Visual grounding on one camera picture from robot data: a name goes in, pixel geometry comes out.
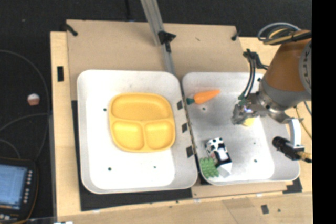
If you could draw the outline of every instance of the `black clip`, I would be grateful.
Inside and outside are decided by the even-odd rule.
[[[250,49],[246,49],[246,51],[243,52],[243,56],[245,58],[247,58],[249,61],[250,60],[254,61],[257,69],[266,69],[267,70],[267,66],[265,66],[263,63],[261,63],[259,55],[255,51],[250,51]]]
[[[241,30],[237,31],[236,34],[231,37],[231,40],[235,41],[237,39],[237,37],[239,37],[240,32],[242,32],[242,31]]]
[[[174,34],[167,33],[165,31],[160,31],[159,32],[159,39],[161,45],[165,44],[166,45],[166,51],[167,52],[172,52],[172,49],[170,47],[170,42],[176,37]]]
[[[68,24],[62,24],[60,26],[60,30],[61,31],[69,31],[70,33],[72,33],[73,36],[78,36],[78,32],[76,32],[70,25]]]

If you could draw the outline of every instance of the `black floor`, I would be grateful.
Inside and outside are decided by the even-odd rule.
[[[165,23],[235,25],[242,36],[256,36],[273,22],[312,25],[312,0],[159,0],[159,6]],[[0,139],[12,143],[22,158],[36,158],[47,123],[39,114],[52,111],[41,79],[51,96],[50,31],[60,30],[66,19],[145,21],[140,0],[129,0],[129,11],[124,0],[0,0]],[[30,93],[40,95],[39,106],[27,104]],[[40,188],[33,217],[53,214],[49,154],[47,137],[37,160]],[[16,153],[0,142],[0,156]]]

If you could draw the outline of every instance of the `green object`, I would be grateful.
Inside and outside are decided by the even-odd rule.
[[[192,98],[187,98],[187,104],[195,103],[195,100]]]
[[[212,158],[201,158],[199,160],[199,164],[201,166],[202,173],[206,178],[219,176],[219,172]]]
[[[238,102],[239,105],[245,105],[246,104],[246,98],[245,98],[245,93],[243,92],[240,96],[238,96]]]

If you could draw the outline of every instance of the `tablet screen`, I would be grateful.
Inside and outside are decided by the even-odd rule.
[[[0,164],[0,208],[20,210],[27,170]]]

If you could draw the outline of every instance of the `toy cow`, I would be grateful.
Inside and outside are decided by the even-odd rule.
[[[226,177],[231,174],[232,160],[221,137],[210,139],[205,144],[208,155],[214,160],[219,173]]]

